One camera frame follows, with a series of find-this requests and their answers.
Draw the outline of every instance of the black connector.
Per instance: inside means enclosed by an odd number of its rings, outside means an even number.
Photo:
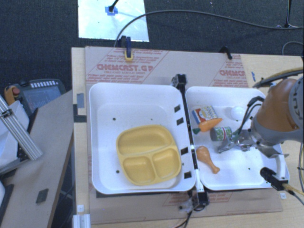
[[[278,180],[275,175],[276,173],[267,168],[267,167],[263,167],[261,170],[260,170],[260,175],[266,180],[268,181],[271,186],[276,189],[277,191],[283,191],[284,190],[284,187],[283,187],[283,183],[288,183],[288,180]]]

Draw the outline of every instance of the toy chicken drumstick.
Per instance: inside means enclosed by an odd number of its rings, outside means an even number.
[[[215,166],[210,158],[209,150],[205,146],[201,146],[196,150],[196,156],[199,161],[209,165],[214,174],[219,172],[219,167]]]

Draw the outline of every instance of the white egg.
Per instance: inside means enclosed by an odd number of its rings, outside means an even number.
[[[241,106],[235,106],[231,109],[230,114],[234,120],[241,121],[243,120],[245,109]]]

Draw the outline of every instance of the yellow plate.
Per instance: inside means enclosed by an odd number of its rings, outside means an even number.
[[[146,125],[122,132],[116,140],[120,165],[127,179],[139,186],[176,177],[181,158],[168,129]]]

